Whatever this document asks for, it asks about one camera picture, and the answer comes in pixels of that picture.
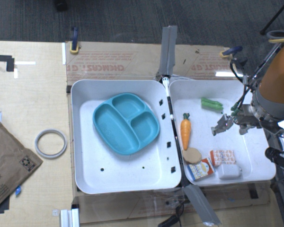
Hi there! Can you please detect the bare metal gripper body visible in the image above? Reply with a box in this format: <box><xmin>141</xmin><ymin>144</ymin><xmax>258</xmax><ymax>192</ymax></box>
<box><xmin>232</xmin><ymin>104</ymin><xmax>264</xmax><ymax>129</ymax></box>

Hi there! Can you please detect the white plastic tray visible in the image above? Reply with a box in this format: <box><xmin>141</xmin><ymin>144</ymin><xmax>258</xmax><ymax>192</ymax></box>
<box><xmin>168</xmin><ymin>79</ymin><xmax>277</xmax><ymax>187</ymax></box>
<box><xmin>70</xmin><ymin>79</ymin><xmax>182</xmax><ymax>195</ymax></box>

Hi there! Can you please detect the green pea pod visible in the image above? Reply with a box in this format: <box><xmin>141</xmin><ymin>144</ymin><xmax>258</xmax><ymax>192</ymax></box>
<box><xmin>201</xmin><ymin>97</ymin><xmax>224</xmax><ymax>111</ymax></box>

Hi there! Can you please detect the orange and white carton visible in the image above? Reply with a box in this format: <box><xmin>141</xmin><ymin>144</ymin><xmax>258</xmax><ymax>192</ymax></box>
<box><xmin>209</xmin><ymin>149</ymin><xmax>237</xmax><ymax>167</ymax></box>

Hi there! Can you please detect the orange carrot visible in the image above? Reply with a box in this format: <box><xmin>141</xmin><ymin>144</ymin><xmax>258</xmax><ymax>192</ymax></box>
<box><xmin>180</xmin><ymin>113</ymin><xmax>192</xmax><ymax>151</ymax></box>

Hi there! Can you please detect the tan round biscuit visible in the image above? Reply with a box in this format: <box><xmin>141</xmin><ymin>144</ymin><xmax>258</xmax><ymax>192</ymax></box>
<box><xmin>182</xmin><ymin>147</ymin><xmax>203</xmax><ymax>165</ymax></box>

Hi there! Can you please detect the white rounded box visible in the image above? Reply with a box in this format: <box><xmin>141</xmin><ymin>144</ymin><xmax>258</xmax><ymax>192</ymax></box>
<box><xmin>217</xmin><ymin>164</ymin><xmax>243</xmax><ymax>181</ymax></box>

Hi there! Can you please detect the yellow and white carton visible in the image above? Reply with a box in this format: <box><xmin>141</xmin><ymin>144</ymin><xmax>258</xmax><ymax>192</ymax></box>
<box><xmin>186</xmin><ymin>157</ymin><xmax>216</xmax><ymax>182</ymax></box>

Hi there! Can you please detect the blue divided plate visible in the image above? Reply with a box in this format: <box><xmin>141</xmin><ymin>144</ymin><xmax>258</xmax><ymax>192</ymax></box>
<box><xmin>92</xmin><ymin>92</ymin><xmax>161</xmax><ymax>156</ymax></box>

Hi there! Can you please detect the brown cardboard board red print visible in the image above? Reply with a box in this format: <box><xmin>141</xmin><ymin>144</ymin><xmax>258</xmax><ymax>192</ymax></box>
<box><xmin>65</xmin><ymin>41</ymin><xmax>278</xmax><ymax>225</ymax></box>

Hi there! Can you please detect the white tape roll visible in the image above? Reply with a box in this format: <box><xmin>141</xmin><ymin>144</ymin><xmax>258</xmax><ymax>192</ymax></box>
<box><xmin>34</xmin><ymin>129</ymin><xmax>68</xmax><ymax>160</ymax></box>

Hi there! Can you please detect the brown paper bag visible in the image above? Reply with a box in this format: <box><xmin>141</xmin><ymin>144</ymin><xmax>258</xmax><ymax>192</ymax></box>
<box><xmin>0</xmin><ymin>112</ymin><xmax>44</xmax><ymax>214</ymax></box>

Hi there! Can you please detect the black cylinder on white bracket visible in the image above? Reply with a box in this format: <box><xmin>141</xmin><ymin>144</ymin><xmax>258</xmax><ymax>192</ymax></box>
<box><xmin>265</xmin><ymin>119</ymin><xmax>284</xmax><ymax>173</ymax></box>

